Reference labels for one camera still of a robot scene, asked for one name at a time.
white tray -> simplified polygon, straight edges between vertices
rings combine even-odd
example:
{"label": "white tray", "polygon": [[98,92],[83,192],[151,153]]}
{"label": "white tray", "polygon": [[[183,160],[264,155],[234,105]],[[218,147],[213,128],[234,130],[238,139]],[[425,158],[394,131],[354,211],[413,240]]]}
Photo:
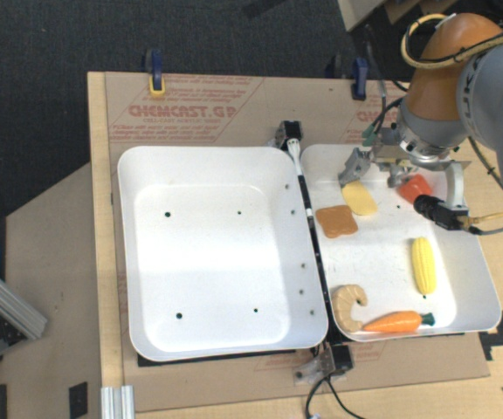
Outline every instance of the white tray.
{"label": "white tray", "polygon": [[140,355],[174,361],[323,341],[327,312],[287,154],[136,147],[118,177]]}
{"label": "white tray", "polygon": [[[314,145],[304,150],[301,163],[314,211],[345,204],[337,175],[344,169],[355,146]],[[445,199],[443,172],[418,171]],[[490,330],[500,321],[498,295],[488,271],[479,240],[464,231],[447,231],[417,214],[395,189],[387,186],[389,173],[372,165],[361,179],[375,199],[378,211],[356,216],[354,235],[329,239],[316,221],[327,287],[360,285],[367,306],[353,306],[354,319],[366,323],[385,313],[415,310],[433,313],[436,324],[415,333],[347,333],[351,340],[372,341],[420,335]],[[410,261],[410,244],[427,237],[436,259],[438,288],[423,297],[417,290]]]}

cardboard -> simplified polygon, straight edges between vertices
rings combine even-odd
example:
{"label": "cardboard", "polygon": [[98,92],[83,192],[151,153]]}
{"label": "cardboard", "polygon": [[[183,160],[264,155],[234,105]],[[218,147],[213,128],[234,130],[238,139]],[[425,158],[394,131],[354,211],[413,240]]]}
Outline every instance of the cardboard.
{"label": "cardboard", "polygon": [[[105,76],[124,383],[134,386],[136,411],[307,394],[308,385],[294,384],[293,370],[311,360],[309,350],[138,366],[128,333],[117,161],[125,150],[138,145],[265,145],[282,120],[301,122],[303,149],[312,144],[358,143],[382,109],[377,83],[370,81],[367,99],[359,101],[352,100],[351,82],[343,79],[166,74],[166,93],[152,97],[146,74],[107,72]],[[401,96],[400,90],[387,84],[388,103]],[[395,116],[392,110],[386,119]],[[489,375],[476,333],[351,343],[350,348],[355,368],[335,383],[339,390]]]}

yellow corn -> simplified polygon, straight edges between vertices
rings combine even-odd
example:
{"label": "yellow corn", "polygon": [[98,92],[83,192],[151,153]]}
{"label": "yellow corn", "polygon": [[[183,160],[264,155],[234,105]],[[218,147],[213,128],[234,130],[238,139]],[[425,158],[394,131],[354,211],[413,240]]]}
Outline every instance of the yellow corn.
{"label": "yellow corn", "polygon": [[436,265],[430,241],[418,237],[412,244],[412,266],[418,290],[428,295],[436,290]]}

toy carrot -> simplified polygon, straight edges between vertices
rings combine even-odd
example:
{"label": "toy carrot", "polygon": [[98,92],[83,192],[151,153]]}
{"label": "toy carrot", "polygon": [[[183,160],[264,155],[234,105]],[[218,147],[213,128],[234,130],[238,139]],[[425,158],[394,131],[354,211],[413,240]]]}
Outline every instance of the toy carrot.
{"label": "toy carrot", "polygon": [[369,332],[413,332],[421,324],[434,326],[435,320],[431,313],[421,315],[415,311],[401,311],[385,315],[364,325],[364,331]]}

blue clamp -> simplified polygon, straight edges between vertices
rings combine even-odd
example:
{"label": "blue clamp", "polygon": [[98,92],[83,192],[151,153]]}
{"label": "blue clamp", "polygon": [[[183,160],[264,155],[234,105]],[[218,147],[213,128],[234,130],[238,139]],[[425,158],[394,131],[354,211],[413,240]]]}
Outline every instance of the blue clamp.
{"label": "blue clamp", "polygon": [[353,100],[366,99],[366,79],[368,78],[368,62],[365,58],[356,58],[353,62],[353,78],[355,82],[351,86]]}
{"label": "blue clamp", "polygon": [[162,76],[162,53],[160,50],[147,50],[145,69],[149,73],[148,89],[153,96],[164,94],[166,87]]}

